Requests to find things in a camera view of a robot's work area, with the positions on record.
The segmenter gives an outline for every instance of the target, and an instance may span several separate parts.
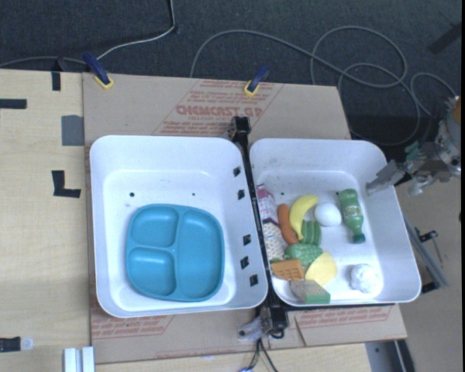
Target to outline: green bottle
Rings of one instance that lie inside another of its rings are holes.
[[[338,198],[343,221],[353,232],[353,242],[355,244],[363,243],[365,241],[365,235],[362,233],[363,213],[358,202],[357,191],[355,189],[340,191]]]

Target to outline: blue clamp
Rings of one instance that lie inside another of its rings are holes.
[[[83,53],[83,61],[90,67],[91,71],[95,73],[95,80],[105,90],[109,90],[114,85],[114,81],[107,75],[104,67],[98,59],[90,53]]]
[[[258,91],[260,82],[264,81],[269,73],[269,67],[267,65],[262,66],[253,79],[246,83],[245,88],[243,89],[245,95],[249,97],[254,96]]]

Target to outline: orange sausage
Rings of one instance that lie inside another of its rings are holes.
[[[277,207],[277,220],[279,221],[279,229],[281,229],[281,235],[284,241],[289,245],[297,243],[299,241],[298,237],[289,224],[288,204],[280,204]]]

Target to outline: blue plate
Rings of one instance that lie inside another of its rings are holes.
[[[217,219],[183,205],[151,204],[129,222],[126,273],[141,294],[204,301],[224,277],[224,236]]]

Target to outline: cardboard box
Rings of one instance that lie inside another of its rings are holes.
[[[260,85],[243,94],[241,81],[140,77],[111,74],[106,91],[83,74],[86,199],[90,246],[91,344],[97,363],[251,351],[237,327],[254,310],[117,319],[98,305],[93,261],[89,149],[105,135],[223,136],[233,116],[248,116],[250,142],[276,138],[350,139],[343,107],[332,87]],[[397,305],[320,308],[289,312],[283,339],[272,349],[402,339],[405,326]]]

